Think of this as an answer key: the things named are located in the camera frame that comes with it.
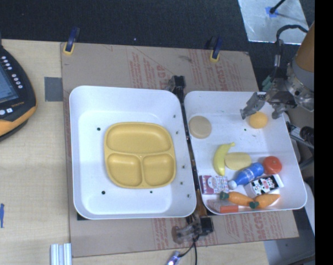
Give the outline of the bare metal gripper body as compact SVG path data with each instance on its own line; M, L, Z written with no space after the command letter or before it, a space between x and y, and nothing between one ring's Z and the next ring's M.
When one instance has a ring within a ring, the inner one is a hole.
M266 92L266 101L283 103L287 109L297 106L314 111L314 75L312 73L296 74L287 72L286 78L275 78Z

